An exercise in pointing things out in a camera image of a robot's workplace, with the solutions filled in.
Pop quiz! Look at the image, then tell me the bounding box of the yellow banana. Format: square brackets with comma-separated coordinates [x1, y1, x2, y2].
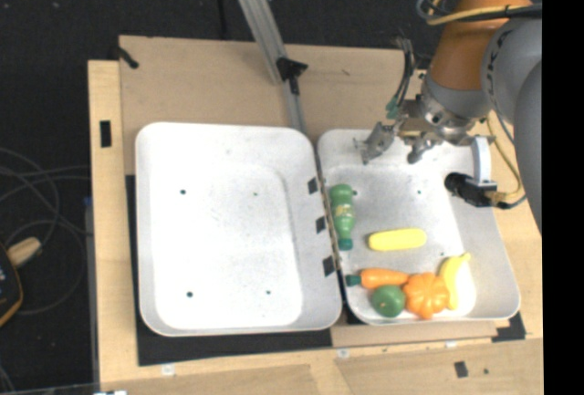
[438, 252, 473, 311]

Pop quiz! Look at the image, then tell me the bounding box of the orange pumpkin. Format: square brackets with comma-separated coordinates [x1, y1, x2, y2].
[402, 272, 451, 321]

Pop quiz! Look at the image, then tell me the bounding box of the pale wood board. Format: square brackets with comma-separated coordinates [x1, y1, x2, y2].
[87, 35, 544, 395]

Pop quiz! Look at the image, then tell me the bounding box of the orange carrot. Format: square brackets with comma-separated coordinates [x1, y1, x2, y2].
[345, 267, 411, 291]

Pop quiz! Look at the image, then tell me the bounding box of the green round fruit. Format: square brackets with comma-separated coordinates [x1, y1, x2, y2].
[370, 285, 407, 319]

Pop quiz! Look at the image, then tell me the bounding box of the green plastic bottle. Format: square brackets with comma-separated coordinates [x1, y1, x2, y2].
[328, 183, 357, 252]

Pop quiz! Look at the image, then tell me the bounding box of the black cylinder on white bracket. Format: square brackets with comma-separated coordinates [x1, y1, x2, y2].
[443, 135, 498, 208]

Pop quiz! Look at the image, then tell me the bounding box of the yellow corn cob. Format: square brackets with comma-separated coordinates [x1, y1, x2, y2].
[367, 227, 429, 253]

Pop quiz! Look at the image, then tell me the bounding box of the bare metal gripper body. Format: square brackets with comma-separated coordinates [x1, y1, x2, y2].
[394, 97, 478, 147]

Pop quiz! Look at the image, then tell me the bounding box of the white plastic tray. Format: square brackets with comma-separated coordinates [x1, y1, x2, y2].
[134, 121, 343, 338]
[316, 128, 522, 327]

